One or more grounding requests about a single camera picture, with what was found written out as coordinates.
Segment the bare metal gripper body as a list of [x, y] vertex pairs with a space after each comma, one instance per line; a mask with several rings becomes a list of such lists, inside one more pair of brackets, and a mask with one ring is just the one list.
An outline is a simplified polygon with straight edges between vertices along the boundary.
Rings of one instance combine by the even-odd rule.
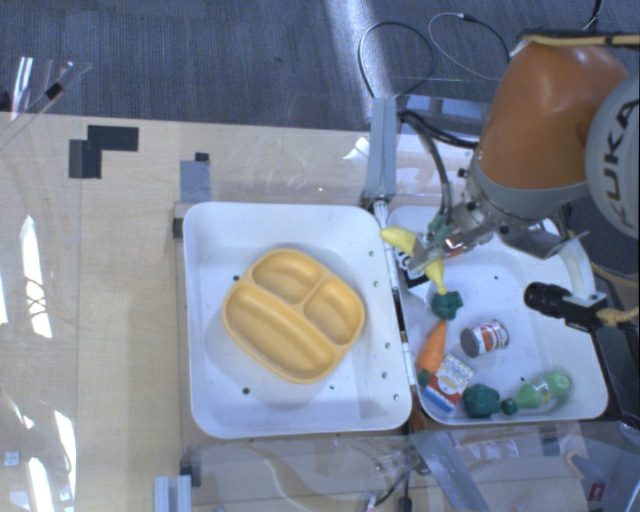
[[441, 199], [438, 212], [427, 228], [427, 253], [450, 254], [467, 252], [487, 243], [498, 229], [501, 211], [489, 201], [475, 199], [453, 204]]

